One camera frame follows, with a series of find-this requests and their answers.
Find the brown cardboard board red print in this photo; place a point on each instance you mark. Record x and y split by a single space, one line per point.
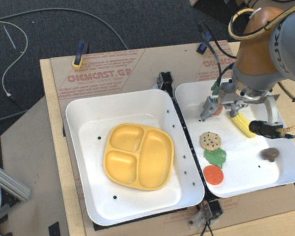
135 62

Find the yellow divided plate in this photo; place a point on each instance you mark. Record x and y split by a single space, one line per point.
152 157

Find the green lettuce leaf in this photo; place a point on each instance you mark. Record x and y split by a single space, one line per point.
215 157

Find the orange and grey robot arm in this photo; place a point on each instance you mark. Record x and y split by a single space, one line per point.
257 56

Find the orange round slice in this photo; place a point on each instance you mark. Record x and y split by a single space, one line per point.
213 175

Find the tan chocolate chip biscuit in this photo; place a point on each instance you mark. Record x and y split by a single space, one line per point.
210 140

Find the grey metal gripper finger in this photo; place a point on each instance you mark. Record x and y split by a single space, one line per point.
235 110
209 108

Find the black cylinder on white bracket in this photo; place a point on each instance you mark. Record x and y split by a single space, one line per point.
263 128

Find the brown mushroom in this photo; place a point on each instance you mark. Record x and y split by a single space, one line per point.
270 153

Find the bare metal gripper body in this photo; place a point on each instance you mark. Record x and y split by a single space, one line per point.
230 95

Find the yellow corn cob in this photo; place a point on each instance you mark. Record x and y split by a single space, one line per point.
243 124

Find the white plastic tray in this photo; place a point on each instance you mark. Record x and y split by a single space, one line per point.
247 166
92 148

